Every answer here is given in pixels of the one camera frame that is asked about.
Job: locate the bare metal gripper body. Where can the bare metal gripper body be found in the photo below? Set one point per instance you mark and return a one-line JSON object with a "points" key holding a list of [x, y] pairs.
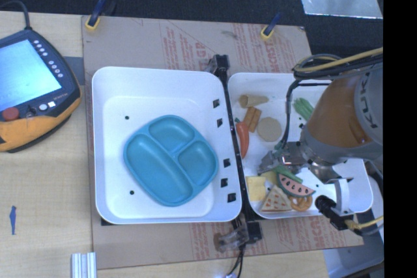
{"points": [[294, 158]]}

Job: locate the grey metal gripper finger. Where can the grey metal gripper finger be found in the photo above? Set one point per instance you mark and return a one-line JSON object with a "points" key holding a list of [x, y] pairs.
{"points": [[267, 166], [275, 153]]}

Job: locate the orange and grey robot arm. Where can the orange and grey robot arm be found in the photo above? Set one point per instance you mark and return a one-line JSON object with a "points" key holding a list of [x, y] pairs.
{"points": [[339, 114]]}

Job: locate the pale yellow food piece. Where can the pale yellow food piece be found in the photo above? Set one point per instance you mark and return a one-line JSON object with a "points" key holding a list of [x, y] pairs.
{"points": [[269, 176]]}

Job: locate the white plastic tray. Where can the white plastic tray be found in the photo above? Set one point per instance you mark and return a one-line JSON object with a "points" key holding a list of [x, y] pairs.
{"points": [[260, 153], [114, 146]]}

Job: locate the tan round biscuit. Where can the tan round biscuit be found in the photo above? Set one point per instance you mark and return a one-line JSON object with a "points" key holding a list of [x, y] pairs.
{"points": [[269, 129]]}

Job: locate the yellow cheese block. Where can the yellow cheese block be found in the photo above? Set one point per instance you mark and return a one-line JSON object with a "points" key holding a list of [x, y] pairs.
{"points": [[255, 189]]}

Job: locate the red watermelon slice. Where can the red watermelon slice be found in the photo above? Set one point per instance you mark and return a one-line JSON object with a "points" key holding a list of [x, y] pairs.
{"points": [[293, 187]]}

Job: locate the orange carrot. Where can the orange carrot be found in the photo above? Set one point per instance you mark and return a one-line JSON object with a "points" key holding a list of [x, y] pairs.
{"points": [[243, 138]]}

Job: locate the pizza slice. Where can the pizza slice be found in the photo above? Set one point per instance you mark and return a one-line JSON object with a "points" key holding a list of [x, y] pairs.
{"points": [[276, 202]]}

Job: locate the thin black rod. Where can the thin black rod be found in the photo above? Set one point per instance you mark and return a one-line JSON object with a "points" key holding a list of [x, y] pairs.
{"points": [[235, 143]]}

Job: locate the orange waffle sticks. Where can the orange waffle sticks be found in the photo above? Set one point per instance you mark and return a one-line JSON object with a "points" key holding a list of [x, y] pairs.
{"points": [[253, 118]]}

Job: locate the brown pretzel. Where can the brown pretzel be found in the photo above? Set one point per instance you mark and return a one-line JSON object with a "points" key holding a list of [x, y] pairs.
{"points": [[301, 203]]}

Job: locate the green bean bundle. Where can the green bean bundle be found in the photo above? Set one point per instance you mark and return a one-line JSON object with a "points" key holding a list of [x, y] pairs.
{"points": [[303, 108]]}

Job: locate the tan ice cream cone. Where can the tan ice cream cone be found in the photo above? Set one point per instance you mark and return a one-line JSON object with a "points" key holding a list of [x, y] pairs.
{"points": [[252, 100]]}

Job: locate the blue divided plate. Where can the blue divided plate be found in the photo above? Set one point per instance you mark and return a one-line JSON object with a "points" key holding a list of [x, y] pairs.
{"points": [[163, 159]]}

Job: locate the brown cardboard board, red print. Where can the brown cardboard board, red print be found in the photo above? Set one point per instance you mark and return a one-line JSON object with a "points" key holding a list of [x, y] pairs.
{"points": [[146, 42]]}

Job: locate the black cylinder on white bracket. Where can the black cylinder on white bracket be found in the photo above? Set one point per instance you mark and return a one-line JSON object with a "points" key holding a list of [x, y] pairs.
{"points": [[337, 206]]}

